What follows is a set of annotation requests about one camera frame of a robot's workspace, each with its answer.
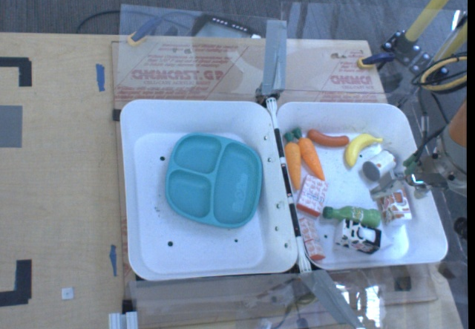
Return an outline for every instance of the black tape marking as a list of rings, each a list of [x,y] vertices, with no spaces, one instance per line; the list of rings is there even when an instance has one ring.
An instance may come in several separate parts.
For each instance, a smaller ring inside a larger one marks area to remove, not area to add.
[[[30,87],[33,84],[31,79],[31,61],[27,57],[0,57],[0,67],[18,68],[19,87]]]
[[[274,135],[275,137],[281,137],[281,130],[276,128],[274,129]],[[277,140],[277,150],[279,153],[279,157],[285,157],[285,152],[284,152],[284,146],[282,145],[282,140]]]
[[[31,299],[31,259],[16,261],[15,288],[0,292],[0,307],[28,304]]]
[[[113,111],[112,111],[112,120],[116,121],[116,122],[120,122],[120,112],[122,110],[120,110],[119,108],[115,108]]]

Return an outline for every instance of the yellow banana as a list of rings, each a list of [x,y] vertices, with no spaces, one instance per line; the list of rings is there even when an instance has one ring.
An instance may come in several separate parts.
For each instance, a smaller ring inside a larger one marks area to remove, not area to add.
[[[382,137],[374,137],[370,134],[360,134],[355,137],[348,143],[346,149],[344,150],[344,159],[348,166],[351,168],[356,164],[356,159],[364,148],[370,146],[373,143],[381,143],[382,141]]]

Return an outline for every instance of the toy carrot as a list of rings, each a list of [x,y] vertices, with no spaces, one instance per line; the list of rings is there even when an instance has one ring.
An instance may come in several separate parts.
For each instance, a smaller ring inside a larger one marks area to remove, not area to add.
[[[302,136],[302,131],[299,128],[292,130],[295,138],[298,139],[298,146],[305,164],[320,180],[325,181],[324,170],[321,167],[320,158],[313,142],[308,137]]]
[[[300,146],[294,142],[294,135],[287,132],[284,135],[287,144],[284,146],[284,154],[287,161],[287,169],[289,171],[290,180],[295,190],[300,189],[301,182],[301,153]]]

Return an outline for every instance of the blue divided plate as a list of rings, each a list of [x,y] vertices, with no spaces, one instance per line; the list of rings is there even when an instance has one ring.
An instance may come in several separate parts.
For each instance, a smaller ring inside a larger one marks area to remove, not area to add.
[[[171,153],[166,199],[194,221],[218,227],[249,222],[261,196],[262,163],[247,145],[213,134],[187,134]]]

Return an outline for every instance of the white plastic tray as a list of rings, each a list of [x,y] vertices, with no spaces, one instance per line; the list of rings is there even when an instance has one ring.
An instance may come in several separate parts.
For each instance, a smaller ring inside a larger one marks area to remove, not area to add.
[[[315,146],[329,184],[327,205],[337,208],[346,205],[377,208],[376,202],[370,197],[370,190],[378,184],[363,176],[363,162],[381,149],[387,149],[396,156],[396,172],[403,172],[402,162],[416,150],[406,116],[388,104],[289,102],[279,108],[278,122],[282,134],[300,126],[304,135],[309,129],[316,128],[325,134],[345,134],[350,139],[364,132],[384,138],[382,144],[364,149],[351,169],[344,163],[344,148]],[[307,170],[303,169],[302,179],[306,174]],[[442,260],[447,253],[448,243],[432,194],[429,192],[423,198],[415,198],[410,186],[407,186],[406,192],[413,219],[398,228],[381,223],[379,229],[392,244],[371,255],[348,248],[334,250],[336,222],[323,217],[316,218],[315,225],[326,258],[315,261],[315,265],[326,270],[344,270]]]
[[[135,100],[120,115],[128,255],[145,280],[282,273],[297,259],[272,121],[254,102]],[[175,143],[204,132],[252,147],[263,164],[258,209],[250,222],[224,229],[178,215],[165,178]]]

